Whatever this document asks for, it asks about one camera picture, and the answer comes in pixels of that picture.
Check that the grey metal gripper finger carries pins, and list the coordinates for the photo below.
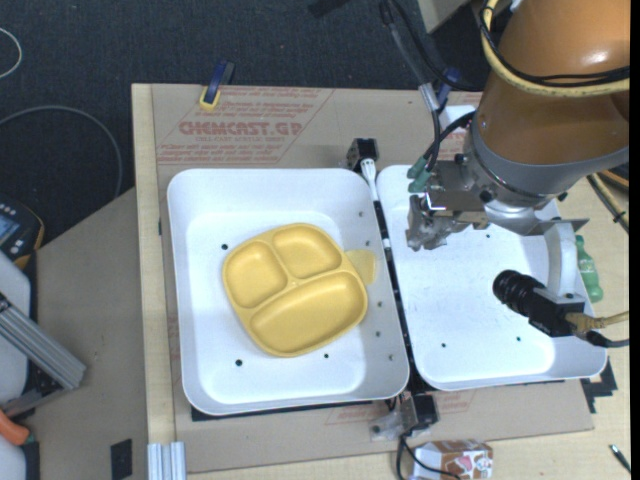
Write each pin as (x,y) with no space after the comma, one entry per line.
(447,232)
(419,228)

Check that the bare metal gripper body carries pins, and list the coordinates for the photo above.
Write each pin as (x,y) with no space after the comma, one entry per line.
(455,193)

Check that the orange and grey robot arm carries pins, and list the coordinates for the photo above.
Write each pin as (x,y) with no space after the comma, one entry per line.
(555,93)

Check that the thin black and white rod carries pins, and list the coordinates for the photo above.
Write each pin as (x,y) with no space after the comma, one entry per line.
(389,263)

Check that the pale yellow flat piece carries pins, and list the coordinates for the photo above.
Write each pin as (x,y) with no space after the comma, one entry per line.
(365,263)

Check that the white plastic tray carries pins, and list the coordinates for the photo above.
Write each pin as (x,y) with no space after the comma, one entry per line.
(460,313)
(210,293)

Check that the yellow divided plate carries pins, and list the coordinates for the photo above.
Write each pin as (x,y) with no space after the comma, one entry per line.
(300,303)

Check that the green bottle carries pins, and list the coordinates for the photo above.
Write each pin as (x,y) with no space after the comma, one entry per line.
(590,275)

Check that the brown cardboard board red print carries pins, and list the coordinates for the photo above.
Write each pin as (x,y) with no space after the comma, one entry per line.
(310,118)

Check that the brown and white carton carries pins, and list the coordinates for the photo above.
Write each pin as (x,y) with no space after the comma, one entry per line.
(460,460)

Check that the black cylinder on white bracket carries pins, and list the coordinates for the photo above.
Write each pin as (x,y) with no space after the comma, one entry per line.
(530,300)

